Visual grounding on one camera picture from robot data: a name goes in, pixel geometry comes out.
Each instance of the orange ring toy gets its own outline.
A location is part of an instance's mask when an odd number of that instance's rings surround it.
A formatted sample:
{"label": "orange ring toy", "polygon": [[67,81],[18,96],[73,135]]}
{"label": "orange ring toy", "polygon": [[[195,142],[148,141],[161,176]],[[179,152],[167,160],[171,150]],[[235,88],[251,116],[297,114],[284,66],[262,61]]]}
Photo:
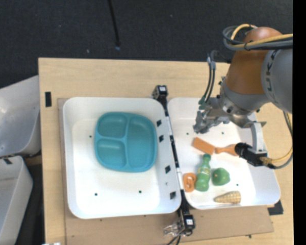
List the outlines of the orange ring toy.
{"label": "orange ring toy", "polygon": [[183,176],[184,189],[186,192],[192,192],[195,189],[196,174],[186,173]]}

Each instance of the toy bottle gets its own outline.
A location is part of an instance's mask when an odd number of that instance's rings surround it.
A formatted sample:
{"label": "toy bottle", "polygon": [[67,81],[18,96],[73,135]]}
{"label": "toy bottle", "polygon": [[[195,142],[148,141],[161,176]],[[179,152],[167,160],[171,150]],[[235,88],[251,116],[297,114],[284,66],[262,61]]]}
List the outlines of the toy bottle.
{"label": "toy bottle", "polygon": [[207,191],[209,189],[209,181],[211,178],[210,154],[203,155],[203,163],[198,169],[195,189],[199,191]]}

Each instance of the robotic arm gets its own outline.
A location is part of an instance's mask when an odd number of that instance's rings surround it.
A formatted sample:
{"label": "robotic arm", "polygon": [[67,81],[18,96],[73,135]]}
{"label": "robotic arm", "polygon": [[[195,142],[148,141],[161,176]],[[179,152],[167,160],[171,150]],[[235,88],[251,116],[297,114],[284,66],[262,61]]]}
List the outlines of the robotic arm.
{"label": "robotic arm", "polygon": [[[236,41],[235,36],[240,31],[247,32],[242,41]],[[292,34],[283,35],[269,27],[242,24],[226,28],[223,36],[225,46],[236,52],[216,98],[210,97],[215,63],[213,54],[208,56],[210,81],[199,102],[194,131],[206,133],[211,127],[230,121],[241,128],[251,128],[253,146],[240,144],[237,153],[255,166],[275,168],[266,157],[261,137],[265,122],[256,122],[251,119],[251,114],[272,102],[283,110],[289,123],[288,113],[292,113]]]}

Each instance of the teal divided plate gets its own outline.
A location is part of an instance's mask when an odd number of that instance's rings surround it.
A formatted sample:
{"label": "teal divided plate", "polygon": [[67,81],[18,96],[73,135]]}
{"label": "teal divided plate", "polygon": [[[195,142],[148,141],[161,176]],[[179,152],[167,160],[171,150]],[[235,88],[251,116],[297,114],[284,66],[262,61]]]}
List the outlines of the teal divided plate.
{"label": "teal divided plate", "polygon": [[150,169],[157,157],[157,133],[145,116],[108,112],[95,128],[95,155],[104,167],[140,173]]}

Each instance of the wooden table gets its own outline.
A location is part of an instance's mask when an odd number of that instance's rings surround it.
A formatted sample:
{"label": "wooden table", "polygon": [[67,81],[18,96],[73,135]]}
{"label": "wooden table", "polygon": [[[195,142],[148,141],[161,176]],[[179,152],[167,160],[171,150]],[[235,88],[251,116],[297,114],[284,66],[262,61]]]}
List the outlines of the wooden table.
{"label": "wooden table", "polygon": [[[226,75],[227,69],[228,64],[217,63],[217,82]],[[170,237],[163,236],[162,227],[176,219],[174,213],[103,220],[81,220],[70,213],[64,197],[58,99],[148,97],[156,85],[167,85],[169,99],[201,97],[207,85],[207,64],[40,58],[39,78],[45,241],[68,245],[168,243]],[[216,85],[212,96],[218,90]],[[283,156],[291,146],[291,137],[282,112],[266,104],[257,116],[258,120],[267,122],[263,132],[270,156]],[[182,238],[181,242],[191,245],[293,244],[292,163],[277,170],[276,176],[281,188],[283,215],[270,217],[266,206],[191,210],[197,227],[193,235]]]}

